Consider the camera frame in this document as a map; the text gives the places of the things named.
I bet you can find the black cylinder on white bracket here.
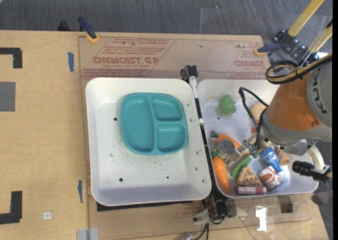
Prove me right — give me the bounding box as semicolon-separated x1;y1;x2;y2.
292;144;331;183

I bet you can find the small silver can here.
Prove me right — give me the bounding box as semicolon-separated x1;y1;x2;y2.
217;139;236;156

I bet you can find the brown cardboard board red print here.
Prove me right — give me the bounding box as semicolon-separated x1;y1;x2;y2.
78;35;318;240

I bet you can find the blue and white bottle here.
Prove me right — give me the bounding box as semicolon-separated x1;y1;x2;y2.
259;146;286;179

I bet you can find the thin black and white rod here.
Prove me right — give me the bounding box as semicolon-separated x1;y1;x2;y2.
189;75;221;204

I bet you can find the orange toy carrot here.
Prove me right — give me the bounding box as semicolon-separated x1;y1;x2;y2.
209;130;241;152
211;149;231;195

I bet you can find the green toy block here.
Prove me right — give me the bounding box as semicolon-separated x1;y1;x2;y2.
230;154;253;179

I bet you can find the toy pizza slice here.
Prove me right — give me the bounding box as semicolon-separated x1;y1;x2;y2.
236;165;262;188

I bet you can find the green toy pepper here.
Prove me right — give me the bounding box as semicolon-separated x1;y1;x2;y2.
219;94;238;115

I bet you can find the beige toy bread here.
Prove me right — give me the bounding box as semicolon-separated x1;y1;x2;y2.
249;102;268;127

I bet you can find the white plastic tray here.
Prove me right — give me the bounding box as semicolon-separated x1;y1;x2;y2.
196;79;320;199
84;77;213;207

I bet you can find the teal divided plate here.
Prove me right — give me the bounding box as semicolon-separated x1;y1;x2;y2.
120;92;189;156

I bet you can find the black block with thin wires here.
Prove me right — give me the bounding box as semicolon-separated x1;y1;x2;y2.
180;65;199;81
208;198;238;224

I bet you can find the beige toy cone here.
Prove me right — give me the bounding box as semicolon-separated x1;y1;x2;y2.
274;146;291;166

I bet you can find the red and white can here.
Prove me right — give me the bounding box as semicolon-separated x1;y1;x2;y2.
258;166;283;191

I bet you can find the pink and red packet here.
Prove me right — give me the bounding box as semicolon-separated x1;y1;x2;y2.
234;186;268;196

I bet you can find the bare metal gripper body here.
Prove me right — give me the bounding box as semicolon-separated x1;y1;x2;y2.
242;135;268;155

